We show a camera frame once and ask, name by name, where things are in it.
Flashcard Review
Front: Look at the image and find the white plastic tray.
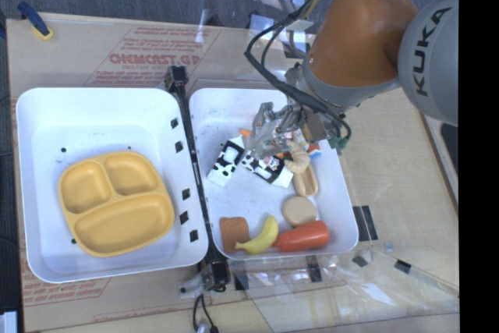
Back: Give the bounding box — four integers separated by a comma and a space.
188, 87, 359, 260
15, 87, 210, 285

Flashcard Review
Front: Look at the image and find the brown bread slice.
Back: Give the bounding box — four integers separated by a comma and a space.
218, 216, 251, 255

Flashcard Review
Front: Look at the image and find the black and white cow carton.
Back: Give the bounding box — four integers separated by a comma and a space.
206, 136, 246, 189
239, 150, 295, 189

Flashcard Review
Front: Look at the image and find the brown cardboard board red print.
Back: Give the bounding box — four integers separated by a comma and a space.
5, 12, 459, 329

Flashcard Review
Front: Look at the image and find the yellow divided plate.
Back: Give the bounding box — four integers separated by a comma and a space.
57, 151, 176, 258

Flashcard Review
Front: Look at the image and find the black block with thin wires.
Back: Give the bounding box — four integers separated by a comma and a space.
165, 65, 190, 93
197, 259, 232, 292

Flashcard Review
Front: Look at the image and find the round beige biscuit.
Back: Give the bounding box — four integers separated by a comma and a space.
281, 195, 319, 228

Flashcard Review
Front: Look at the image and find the white and red small carton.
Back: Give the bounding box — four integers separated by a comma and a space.
283, 127, 309, 143

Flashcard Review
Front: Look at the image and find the beige croissant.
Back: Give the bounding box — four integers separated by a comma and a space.
283, 140, 311, 175

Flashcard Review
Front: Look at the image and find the yellow banana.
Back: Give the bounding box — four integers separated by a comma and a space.
234, 214, 280, 256

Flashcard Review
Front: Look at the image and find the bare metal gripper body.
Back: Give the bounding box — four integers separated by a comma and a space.
285, 66, 346, 147

